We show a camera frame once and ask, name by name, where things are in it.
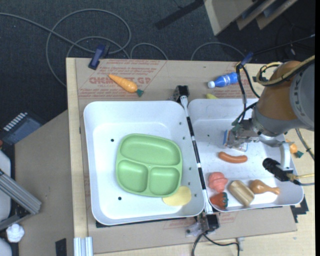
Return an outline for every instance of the blue bottle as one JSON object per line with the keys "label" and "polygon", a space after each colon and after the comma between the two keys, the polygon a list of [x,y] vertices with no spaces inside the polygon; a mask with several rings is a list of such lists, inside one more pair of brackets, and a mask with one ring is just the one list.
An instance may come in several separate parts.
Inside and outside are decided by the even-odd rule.
{"label": "blue bottle", "polygon": [[238,74],[231,72],[229,74],[221,75],[216,80],[208,82],[209,88],[225,87],[238,82]]}

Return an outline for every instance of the pink toy food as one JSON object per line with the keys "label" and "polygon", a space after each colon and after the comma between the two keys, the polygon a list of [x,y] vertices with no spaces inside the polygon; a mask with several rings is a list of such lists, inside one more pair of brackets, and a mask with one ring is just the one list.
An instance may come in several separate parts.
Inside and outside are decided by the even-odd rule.
{"label": "pink toy food", "polygon": [[222,172],[215,171],[209,175],[209,188],[221,193],[225,190],[228,179]]}

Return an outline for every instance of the green plate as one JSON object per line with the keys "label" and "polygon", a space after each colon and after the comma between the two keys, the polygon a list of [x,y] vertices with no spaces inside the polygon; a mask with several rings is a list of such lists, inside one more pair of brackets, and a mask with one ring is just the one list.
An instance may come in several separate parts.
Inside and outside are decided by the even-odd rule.
{"label": "green plate", "polygon": [[116,180],[130,193],[169,197],[177,192],[182,177],[182,154],[172,140],[133,133],[118,147]]}

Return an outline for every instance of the gray carpet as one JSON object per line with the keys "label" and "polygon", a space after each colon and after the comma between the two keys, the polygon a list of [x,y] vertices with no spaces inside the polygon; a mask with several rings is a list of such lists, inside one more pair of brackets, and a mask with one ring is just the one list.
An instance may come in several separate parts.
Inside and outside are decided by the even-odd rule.
{"label": "gray carpet", "polygon": [[[255,21],[243,30],[235,22],[214,36],[206,8],[201,1],[194,10],[184,9],[195,0],[24,0],[3,1],[0,6],[0,125],[18,113],[29,110],[48,122],[67,109],[65,58],[71,44],[52,35],[47,47],[53,75],[46,60],[49,32],[63,17],[84,9],[102,11],[79,12],[63,20],[55,29],[59,35],[76,42],[86,37],[104,37],[125,46],[125,52],[110,41],[88,38],[79,43],[94,51],[100,43],[110,43],[109,58],[190,60],[194,51],[208,42],[228,44],[207,45],[196,52],[194,60],[239,61],[240,52],[260,52],[315,33],[315,0],[298,1],[260,30]],[[173,21],[171,14],[180,14]],[[5,14],[17,15],[38,23]],[[269,63],[296,59],[303,61],[315,54],[315,38],[266,51],[253,57],[252,63]],[[74,47],[70,57],[92,57],[93,53]]]}

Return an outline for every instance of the toy carrot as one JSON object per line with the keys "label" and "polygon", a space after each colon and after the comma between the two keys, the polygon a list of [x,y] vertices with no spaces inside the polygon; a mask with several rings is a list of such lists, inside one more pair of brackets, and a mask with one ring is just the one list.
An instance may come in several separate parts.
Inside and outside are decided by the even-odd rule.
{"label": "toy carrot", "polygon": [[109,74],[108,75],[116,84],[121,86],[123,89],[125,89],[129,93],[137,93],[139,97],[144,93],[143,90],[138,89],[138,86],[135,82],[130,81],[128,79],[125,79],[123,77],[114,75],[114,74]]}

